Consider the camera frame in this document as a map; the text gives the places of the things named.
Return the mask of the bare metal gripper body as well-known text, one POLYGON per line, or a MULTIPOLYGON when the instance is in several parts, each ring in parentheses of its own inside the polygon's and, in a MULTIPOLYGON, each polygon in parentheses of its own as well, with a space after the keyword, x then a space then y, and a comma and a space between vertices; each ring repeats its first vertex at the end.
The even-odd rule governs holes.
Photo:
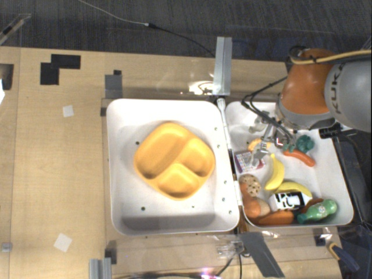
POLYGON ((263 141, 272 142, 278 149, 295 149, 295 136, 286 128, 283 119, 261 118, 261 122, 265 125, 263 141))

